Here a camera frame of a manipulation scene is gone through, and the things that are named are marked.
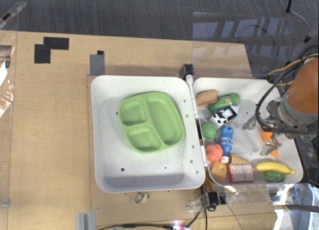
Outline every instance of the gray floor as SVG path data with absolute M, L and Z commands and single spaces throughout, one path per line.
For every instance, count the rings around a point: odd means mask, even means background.
M 194 12 L 298 18 L 288 0 L 0 0 L 28 6 L 20 30 L 192 40 Z M 293 0 L 292 9 L 310 26 L 319 0 Z

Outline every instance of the yellow banana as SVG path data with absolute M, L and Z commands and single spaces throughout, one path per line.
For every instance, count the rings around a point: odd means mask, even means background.
M 280 173 L 291 173 L 294 175 L 296 172 L 290 170 L 286 165 L 281 163 L 275 163 L 275 162 L 260 162 L 256 165 L 256 169 L 258 171 L 275 171 Z

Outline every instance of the green bottle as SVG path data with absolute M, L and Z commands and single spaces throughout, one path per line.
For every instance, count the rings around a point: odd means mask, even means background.
M 210 112 L 215 112 L 217 110 L 222 110 L 227 108 L 228 106 L 236 106 L 240 102 L 240 97 L 238 93 L 232 93 L 230 95 L 224 96 L 220 98 L 216 103 L 209 104 L 208 110 Z

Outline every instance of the table top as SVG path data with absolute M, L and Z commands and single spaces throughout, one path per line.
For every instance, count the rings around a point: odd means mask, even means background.
M 34 63 L 34 45 L 43 38 L 69 38 L 68 50 L 51 50 L 50 64 Z M 76 214 L 95 211 L 97 226 L 189 221 L 185 202 L 198 190 L 151 192 L 150 202 L 134 205 L 131 194 L 92 189 L 89 153 L 88 75 L 90 54 L 105 53 L 106 74 L 175 76 L 192 63 L 194 48 L 216 48 L 227 54 L 230 44 L 110 36 L 18 32 L 8 210 L 9 230 L 76 228 Z M 249 74 L 248 60 L 237 61 Z M 229 205 L 209 213 L 210 229 L 272 229 L 276 213 L 265 187 L 250 195 L 229 191 Z M 97 207 L 97 200 L 102 204 Z M 192 225 L 203 229 L 203 215 Z

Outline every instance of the bottle cap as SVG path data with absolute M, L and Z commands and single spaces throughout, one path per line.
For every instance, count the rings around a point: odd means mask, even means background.
M 228 164 L 228 162 L 229 162 L 228 156 L 222 156 L 220 159 L 220 162 L 223 164 Z

